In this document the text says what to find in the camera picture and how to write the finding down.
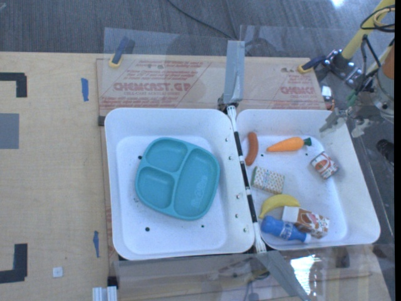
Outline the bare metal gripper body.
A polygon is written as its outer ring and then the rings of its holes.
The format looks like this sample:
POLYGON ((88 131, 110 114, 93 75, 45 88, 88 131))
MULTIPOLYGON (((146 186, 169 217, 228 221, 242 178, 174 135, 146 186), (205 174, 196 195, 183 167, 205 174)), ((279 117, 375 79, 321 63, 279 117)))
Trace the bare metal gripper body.
POLYGON ((347 106, 353 108, 355 117, 373 119, 381 117, 394 123, 394 97, 380 91, 352 92, 347 96, 347 106))

